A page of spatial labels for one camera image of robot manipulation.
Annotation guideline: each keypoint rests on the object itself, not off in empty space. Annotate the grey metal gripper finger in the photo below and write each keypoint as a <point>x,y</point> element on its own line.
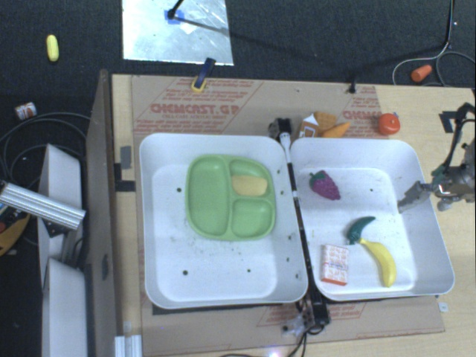
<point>413,197</point>

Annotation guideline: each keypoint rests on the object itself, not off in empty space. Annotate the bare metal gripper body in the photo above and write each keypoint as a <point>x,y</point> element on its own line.
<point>459,184</point>

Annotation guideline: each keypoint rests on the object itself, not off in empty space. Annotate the white plastic tray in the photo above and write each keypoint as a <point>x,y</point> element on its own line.
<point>219,266</point>
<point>375,199</point>

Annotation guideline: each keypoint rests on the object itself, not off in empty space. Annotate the dark green toy pepper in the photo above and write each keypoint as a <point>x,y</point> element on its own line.
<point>357,229</point>

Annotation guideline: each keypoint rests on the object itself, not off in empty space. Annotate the yellow banana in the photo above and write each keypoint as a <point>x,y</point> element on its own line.
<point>383,260</point>

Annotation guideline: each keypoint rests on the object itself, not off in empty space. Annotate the orange round toy tomato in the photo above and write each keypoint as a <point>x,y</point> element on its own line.
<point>388,124</point>

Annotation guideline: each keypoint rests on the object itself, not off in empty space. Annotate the purple toy grapes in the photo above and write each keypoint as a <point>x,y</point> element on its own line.
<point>326,186</point>

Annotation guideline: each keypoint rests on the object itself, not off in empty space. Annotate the orange carrot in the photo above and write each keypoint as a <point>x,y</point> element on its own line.
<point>337,129</point>

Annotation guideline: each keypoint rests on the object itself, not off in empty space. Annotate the orange and white packet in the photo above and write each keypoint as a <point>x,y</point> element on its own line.
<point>334,264</point>

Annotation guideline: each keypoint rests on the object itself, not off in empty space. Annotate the orange toy waffle biscuit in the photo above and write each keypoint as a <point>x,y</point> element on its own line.
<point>325,120</point>

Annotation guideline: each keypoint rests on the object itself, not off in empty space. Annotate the orange cone-shaped toy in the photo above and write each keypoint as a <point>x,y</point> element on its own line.
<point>421,73</point>

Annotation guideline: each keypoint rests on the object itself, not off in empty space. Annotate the thin black and white rod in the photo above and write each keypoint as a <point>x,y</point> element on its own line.
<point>294,184</point>

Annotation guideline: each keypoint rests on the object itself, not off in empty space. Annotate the orange and white toy carton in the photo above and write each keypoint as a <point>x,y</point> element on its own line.
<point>307,128</point>

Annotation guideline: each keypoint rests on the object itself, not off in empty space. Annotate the yellow oval toy bread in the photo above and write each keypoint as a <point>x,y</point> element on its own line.
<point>248,185</point>

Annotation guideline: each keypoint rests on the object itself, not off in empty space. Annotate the green divided plate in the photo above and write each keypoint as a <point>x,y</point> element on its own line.
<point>208,195</point>

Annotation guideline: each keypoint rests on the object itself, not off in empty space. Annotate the brown cardboard board red print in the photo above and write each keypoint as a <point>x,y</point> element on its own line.
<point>208,106</point>

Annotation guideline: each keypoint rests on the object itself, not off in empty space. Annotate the yellow oblong toy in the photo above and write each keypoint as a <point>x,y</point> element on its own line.
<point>52,48</point>

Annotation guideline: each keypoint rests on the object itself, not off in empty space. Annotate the small orange and white can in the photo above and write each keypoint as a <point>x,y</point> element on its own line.
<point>25,111</point>

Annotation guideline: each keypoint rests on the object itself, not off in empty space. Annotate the shiny metal base plate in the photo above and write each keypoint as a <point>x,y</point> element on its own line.
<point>156,39</point>

